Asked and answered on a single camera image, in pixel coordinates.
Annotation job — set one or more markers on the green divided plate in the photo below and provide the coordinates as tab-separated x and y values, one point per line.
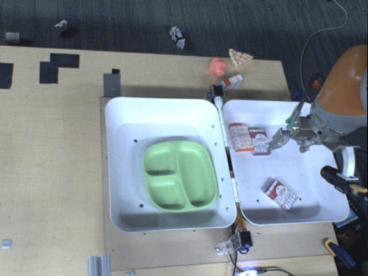
189	171

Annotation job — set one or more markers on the black and white carton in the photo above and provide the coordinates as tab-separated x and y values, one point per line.
178	37

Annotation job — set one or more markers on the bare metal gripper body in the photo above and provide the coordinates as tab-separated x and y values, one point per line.
306	131

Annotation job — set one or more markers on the toy pizza slice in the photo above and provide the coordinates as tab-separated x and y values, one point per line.
238	57

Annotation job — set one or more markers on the small pale can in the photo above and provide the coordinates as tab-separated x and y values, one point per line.
12	37

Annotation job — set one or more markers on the large red carton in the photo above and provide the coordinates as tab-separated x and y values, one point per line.
281	195

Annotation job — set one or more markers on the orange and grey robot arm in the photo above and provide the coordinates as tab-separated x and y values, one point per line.
342	88

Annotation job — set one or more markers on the white plastic tray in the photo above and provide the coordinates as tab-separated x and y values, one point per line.
287	168
126	165

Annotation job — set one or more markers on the small red carton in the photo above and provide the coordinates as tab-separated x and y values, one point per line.
258	142

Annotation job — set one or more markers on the red and white carton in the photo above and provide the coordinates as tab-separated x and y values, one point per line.
232	82

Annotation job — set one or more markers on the pink toy food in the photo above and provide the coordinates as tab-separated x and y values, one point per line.
217	66

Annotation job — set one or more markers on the brown and white toy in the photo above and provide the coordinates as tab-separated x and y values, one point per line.
61	26

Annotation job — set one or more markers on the thin black and white rod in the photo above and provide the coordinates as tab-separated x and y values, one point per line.
222	116

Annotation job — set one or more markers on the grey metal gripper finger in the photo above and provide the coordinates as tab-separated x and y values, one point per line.
279	138
306	146

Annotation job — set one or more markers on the black cylinder on white bracket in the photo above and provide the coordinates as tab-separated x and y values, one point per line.
333	177

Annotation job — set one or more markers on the orange carton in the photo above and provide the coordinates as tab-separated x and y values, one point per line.
241	137

